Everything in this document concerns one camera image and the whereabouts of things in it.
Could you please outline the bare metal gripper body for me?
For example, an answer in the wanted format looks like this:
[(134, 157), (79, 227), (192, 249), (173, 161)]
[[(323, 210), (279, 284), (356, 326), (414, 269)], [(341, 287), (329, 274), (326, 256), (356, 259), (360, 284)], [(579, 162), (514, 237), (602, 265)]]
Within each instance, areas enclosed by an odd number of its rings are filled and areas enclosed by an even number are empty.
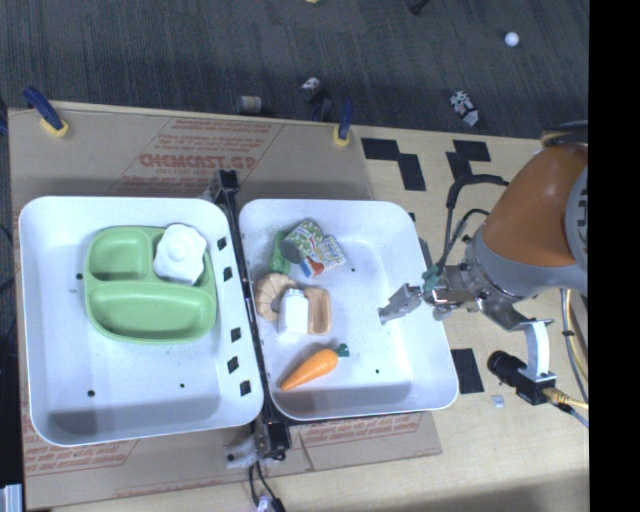
[(479, 265), (434, 265), (423, 274), (424, 300), (438, 321), (453, 312), (479, 312), (492, 321), (506, 318), (506, 295)]

